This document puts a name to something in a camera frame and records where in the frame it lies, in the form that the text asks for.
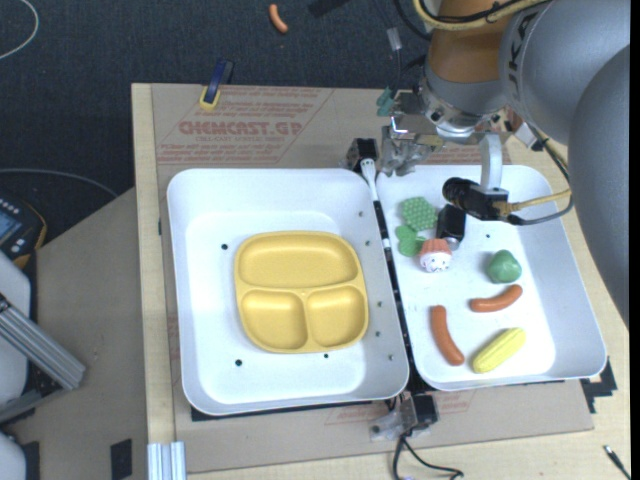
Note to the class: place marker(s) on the black cylinder on white bracket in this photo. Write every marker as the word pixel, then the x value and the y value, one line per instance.
pixel 475 198

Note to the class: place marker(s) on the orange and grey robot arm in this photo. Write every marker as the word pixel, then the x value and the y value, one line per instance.
pixel 550 68

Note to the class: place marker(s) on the small black can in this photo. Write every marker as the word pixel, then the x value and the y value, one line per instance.
pixel 450 225

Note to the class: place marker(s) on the yellow toy corn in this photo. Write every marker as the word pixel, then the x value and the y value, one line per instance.
pixel 499 350

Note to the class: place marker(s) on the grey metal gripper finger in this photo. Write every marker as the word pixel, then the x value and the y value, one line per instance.
pixel 391 163
pixel 407 164

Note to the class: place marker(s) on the white plastic tray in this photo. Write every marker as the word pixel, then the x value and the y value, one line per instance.
pixel 210 358
pixel 565 293

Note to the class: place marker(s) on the brown cardboard board, red print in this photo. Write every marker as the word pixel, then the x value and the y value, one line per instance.
pixel 260 448

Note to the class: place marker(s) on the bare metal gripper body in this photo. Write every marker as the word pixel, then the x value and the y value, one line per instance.
pixel 417 135

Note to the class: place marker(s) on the green toy grapes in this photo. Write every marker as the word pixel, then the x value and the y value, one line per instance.
pixel 419 211

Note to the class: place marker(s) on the thin black and white rod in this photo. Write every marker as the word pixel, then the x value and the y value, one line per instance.
pixel 381 218

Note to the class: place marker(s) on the yellow divided plate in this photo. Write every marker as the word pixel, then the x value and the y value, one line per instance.
pixel 300 263

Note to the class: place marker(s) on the orange toy sausage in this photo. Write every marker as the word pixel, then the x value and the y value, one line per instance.
pixel 495 302
pixel 278 18
pixel 444 335

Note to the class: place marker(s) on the green toy pepper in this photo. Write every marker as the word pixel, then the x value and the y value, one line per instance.
pixel 504 267

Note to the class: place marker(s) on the green toy leaf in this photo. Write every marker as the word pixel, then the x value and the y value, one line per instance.
pixel 407 240

